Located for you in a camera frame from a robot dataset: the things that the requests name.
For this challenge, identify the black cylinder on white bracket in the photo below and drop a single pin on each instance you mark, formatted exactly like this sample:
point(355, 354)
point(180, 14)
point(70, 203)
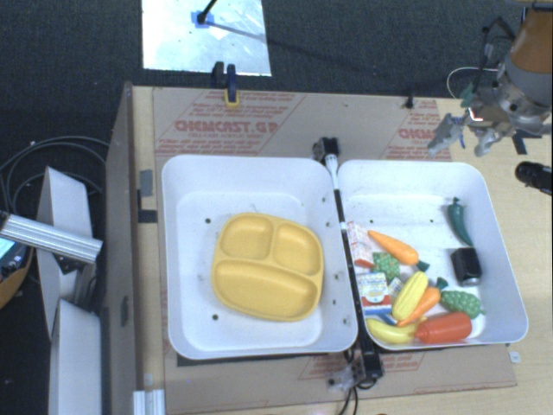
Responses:
point(535, 175)

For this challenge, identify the white and red tall carton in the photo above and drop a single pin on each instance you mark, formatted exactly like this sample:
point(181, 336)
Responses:
point(357, 242)

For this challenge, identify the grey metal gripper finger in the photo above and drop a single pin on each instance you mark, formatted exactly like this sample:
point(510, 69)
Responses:
point(487, 143)
point(445, 134)

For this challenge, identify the green packet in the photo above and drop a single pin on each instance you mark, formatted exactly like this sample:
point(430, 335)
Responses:
point(386, 266)

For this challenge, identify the white and red flat carton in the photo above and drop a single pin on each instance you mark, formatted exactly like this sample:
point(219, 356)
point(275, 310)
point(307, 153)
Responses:
point(373, 293)

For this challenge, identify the orange sausage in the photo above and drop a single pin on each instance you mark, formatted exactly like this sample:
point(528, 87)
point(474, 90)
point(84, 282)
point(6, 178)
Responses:
point(445, 327)

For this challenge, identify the black can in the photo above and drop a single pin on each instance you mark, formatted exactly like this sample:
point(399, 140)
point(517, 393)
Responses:
point(465, 265)

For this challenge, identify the yellow divided plate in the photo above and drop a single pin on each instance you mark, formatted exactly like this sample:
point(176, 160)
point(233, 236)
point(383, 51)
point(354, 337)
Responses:
point(268, 270)

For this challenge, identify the thin black and white rod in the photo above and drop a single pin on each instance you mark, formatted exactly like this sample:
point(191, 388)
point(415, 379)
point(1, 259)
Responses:
point(339, 206)

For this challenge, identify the brown cardboard board red print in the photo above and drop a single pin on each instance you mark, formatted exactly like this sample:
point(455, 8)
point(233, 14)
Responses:
point(268, 123)

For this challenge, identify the green chili pepper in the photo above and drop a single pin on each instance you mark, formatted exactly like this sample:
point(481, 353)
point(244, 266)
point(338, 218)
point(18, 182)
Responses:
point(459, 223)

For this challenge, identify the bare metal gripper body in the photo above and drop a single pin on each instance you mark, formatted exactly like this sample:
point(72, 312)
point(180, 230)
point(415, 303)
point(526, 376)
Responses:
point(497, 115)

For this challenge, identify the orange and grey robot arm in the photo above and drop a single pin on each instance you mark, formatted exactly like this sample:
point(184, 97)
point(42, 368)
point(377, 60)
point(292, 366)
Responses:
point(530, 37)

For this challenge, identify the orange carrot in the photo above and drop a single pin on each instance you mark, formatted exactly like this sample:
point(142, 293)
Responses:
point(395, 247)
point(425, 301)

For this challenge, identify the small white packet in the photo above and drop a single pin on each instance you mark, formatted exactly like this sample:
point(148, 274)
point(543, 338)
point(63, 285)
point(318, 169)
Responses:
point(395, 287)

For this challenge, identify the white plastic tray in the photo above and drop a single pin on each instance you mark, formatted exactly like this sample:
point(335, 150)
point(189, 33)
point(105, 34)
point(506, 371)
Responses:
point(194, 249)
point(492, 240)

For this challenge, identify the yellow corn cob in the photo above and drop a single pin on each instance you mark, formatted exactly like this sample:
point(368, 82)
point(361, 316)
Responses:
point(410, 294)

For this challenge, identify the yellow banana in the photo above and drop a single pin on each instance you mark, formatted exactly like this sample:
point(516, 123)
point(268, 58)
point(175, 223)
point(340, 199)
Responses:
point(391, 333)

